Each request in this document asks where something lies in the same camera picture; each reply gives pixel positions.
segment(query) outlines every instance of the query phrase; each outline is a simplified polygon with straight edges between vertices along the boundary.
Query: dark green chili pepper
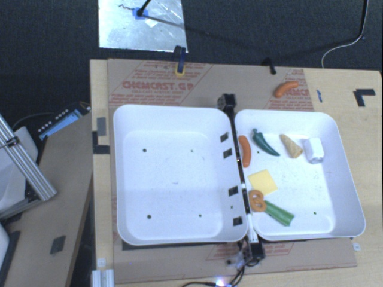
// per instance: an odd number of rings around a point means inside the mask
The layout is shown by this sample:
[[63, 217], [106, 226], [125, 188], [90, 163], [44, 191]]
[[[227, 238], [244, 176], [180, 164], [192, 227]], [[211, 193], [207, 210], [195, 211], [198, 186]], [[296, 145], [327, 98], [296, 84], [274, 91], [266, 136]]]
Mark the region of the dark green chili pepper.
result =
[[253, 132], [253, 141], [257, 144], [257, 146], [259, 146], [264, 152], [268, 154], [280, 156], [280, 154], [265, 141], [265, 138], [261, 132], [257, 132], [257, 129], [254, 129]]

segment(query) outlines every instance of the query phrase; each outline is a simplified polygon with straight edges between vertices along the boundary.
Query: yellow sticky note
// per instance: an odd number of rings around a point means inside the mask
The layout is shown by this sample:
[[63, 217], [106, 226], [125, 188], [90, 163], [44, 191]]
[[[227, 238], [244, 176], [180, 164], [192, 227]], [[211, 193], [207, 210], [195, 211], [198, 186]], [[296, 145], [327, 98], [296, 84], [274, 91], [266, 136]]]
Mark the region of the yellow sticky note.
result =
[[278, 189], [271, 174], [265, 169], [248, 176], [251, 186], [264, 195], [273, 193]]

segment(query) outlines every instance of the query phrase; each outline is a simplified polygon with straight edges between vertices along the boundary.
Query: yellow clip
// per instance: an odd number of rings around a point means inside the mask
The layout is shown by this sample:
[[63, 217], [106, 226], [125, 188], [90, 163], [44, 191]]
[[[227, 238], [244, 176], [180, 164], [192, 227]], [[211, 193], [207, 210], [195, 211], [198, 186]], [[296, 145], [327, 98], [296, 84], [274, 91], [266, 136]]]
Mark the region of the yellow clip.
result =
[[179, 73], [179, 72], [177, 71], [177, 69], [178, 69], [178, 63], [175, 64], [175, 69], [174, 69], [174, 73], [175, 73], [175, 75], [176, 75], [178, 78], [183, 77], [184, 74], [185, 74], [185, 68], [186, 68], [186, 67], [185, 67], [185, 65], [184, 65], [184, 69], [182, 70], [181, 73]]

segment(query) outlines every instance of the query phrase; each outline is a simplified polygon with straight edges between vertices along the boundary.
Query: white tray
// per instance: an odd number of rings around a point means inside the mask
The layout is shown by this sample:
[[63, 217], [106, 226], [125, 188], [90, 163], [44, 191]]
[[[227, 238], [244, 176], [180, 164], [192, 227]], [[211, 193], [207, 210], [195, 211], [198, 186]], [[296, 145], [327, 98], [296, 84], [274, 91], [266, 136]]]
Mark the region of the white tray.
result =
[[[223, 112], [125, 105], [114, 114], [114, 139], [117, 227], [125, 242], [235, 242], [245, 236], [235, 147]], [[228, 150], [232, 155], [224, 158]]]
[[[243, 110], [236, 115], [238, 135], [245, 135], [251, 145], [247, 178], [267, 169], [278, 190], [265, 196], [277, 206], [295, 215], [289, 227], [266, 213], [253, 213], [253, 226], [266, 240], [297, 240], [351, 237], [363, 233], [366, 222], [352, 180], [341, 137], [335, 121], [320, 112]], [[252, 141], [253, 128], [281, 154], [275, 157], [260, 150]], [[290, 158], [279, 135], [286, 134], [303, 147], [307, 138], [320, 138], [324, 160], [311, 164], [303, 153]]]

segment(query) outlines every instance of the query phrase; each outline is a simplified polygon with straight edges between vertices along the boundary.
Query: dark floor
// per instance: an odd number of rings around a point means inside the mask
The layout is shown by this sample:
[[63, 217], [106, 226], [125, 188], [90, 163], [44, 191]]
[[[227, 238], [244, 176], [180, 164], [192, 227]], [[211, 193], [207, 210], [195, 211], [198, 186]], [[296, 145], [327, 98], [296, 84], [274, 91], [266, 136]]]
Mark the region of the dark floor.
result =
[[[328, 49], [358, 37], [364, 0], [182, 3], [189, 62], [260, 65], [270, 57], [276, 66], [319, 68]], [[383, 0], [370, 0], [365, 39], [330, 53], [325, 66], [382, 70], [382, 18]], [[109, 57], [171, 54], [99, 48], [98, 0], [0, 0], [0, 114], [9, 124], [89, 102], [89, 60]]]

